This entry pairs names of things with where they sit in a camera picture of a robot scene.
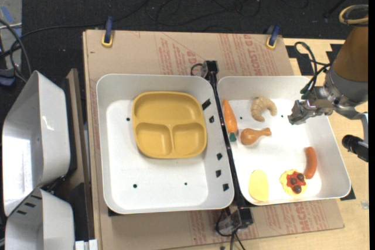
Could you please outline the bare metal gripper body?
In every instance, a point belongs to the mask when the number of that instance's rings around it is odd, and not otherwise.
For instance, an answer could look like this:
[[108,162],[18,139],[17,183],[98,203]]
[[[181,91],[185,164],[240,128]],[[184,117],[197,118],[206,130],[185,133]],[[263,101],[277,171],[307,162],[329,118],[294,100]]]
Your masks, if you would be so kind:
[[304,108],[307,116],[331,115],[333,104],[325,95],[323,87],[314,87],[305,100]]

